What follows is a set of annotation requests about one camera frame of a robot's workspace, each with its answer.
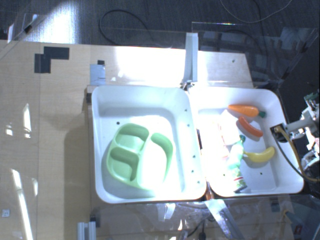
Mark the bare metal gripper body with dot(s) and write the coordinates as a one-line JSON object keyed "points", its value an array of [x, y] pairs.
{"points": [[312, 159]]}

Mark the white plastic tray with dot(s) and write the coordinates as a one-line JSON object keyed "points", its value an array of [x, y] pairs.
{"points": [[105, 101], [272, 184]]}

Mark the yellow banana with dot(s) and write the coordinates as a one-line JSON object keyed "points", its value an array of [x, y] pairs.
{"points": [[261, 156]]}

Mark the orange sausage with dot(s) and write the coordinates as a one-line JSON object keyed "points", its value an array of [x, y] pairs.
{"points": [[250, 127]]}

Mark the small can with green label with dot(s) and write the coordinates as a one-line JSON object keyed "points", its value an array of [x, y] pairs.
{"points": [[240, 181]]}

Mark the clear bottle with green cap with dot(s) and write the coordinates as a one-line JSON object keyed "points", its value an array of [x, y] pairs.
{"points": [[237, 154]]}

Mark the orange carrot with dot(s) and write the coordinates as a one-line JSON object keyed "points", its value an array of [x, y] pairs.
{"points": [[245, 110]]}

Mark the green divided plate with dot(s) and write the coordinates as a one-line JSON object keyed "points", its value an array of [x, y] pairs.
{"points": [[125, 159]]}

